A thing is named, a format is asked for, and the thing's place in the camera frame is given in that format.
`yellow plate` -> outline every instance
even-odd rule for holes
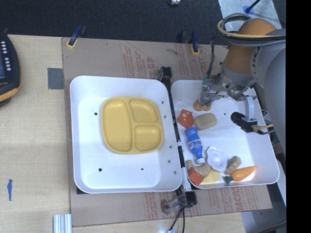
[[[152,152],[163,142],[160,112],[148,99],[107,99],[101,109],[101,125],[104,142],[116,153]]]

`carrot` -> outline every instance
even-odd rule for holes
[[[229,183],[230,181],[241,181],[245,179],[248,175],[254,172],[257,169],[257,166],[248,166],[234,170],[231,173],[231,176],[226,176],[225,181]]]

